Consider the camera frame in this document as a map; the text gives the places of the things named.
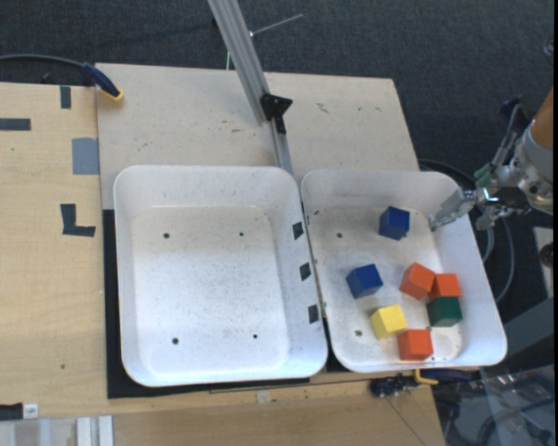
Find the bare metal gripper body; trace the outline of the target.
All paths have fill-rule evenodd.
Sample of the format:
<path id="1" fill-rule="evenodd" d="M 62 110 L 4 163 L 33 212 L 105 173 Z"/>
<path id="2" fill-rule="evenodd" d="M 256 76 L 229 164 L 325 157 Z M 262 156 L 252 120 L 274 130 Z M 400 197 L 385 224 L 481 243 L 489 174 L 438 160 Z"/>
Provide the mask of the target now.
<path id="1" fill-rule="evenodd" d="M 474 172 L 476 197 L 485 215 L 553 215 L 553 153 L 517 151 L 508 164 L 485 164 Z"/>

